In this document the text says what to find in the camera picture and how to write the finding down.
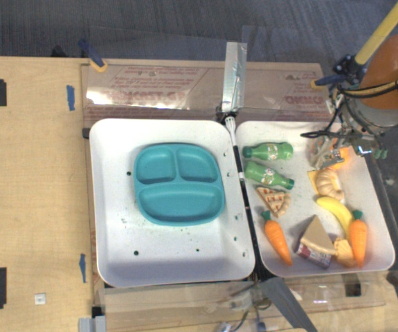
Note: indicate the tan toy croissant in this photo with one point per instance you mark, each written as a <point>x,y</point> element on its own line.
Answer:
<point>328,183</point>

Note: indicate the brown cardboard board red print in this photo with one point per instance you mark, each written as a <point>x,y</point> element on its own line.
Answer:
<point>150,81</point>

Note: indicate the black cylinder on white bracket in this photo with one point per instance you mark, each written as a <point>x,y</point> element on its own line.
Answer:
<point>345,66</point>

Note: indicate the yellow banana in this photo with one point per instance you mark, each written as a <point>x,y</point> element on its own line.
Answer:
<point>337,211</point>

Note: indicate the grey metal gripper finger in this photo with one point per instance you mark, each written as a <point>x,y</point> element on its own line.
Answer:
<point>332,157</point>
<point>318,150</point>

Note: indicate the green toy bottle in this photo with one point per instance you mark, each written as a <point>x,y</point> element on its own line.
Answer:
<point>266,175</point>
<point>271,150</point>

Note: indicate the tan toy biscuit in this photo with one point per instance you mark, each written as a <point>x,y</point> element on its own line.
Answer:
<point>344,252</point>

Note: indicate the white plastic tray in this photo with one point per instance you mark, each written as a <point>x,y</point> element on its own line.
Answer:
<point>302,206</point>
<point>171,254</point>

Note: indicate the yellow flat toy slice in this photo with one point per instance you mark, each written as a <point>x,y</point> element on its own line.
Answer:
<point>312,182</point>

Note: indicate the orange toy carrot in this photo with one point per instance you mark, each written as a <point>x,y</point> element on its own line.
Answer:
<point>277,239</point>
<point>358,237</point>

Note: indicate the orange round toy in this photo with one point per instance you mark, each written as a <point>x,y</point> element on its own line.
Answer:
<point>342,156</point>

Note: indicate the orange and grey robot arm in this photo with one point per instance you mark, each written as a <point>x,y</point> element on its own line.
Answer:
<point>389,67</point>

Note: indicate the brown toy sandwich wedge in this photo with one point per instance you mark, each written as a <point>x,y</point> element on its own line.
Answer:
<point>318,239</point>

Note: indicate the blue divided plate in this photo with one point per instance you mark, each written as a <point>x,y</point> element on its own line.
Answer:
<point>179,185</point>

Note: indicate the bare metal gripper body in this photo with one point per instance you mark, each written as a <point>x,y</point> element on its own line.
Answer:
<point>356,138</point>

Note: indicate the toy pizza slice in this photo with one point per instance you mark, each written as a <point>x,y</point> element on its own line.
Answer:
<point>273,199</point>

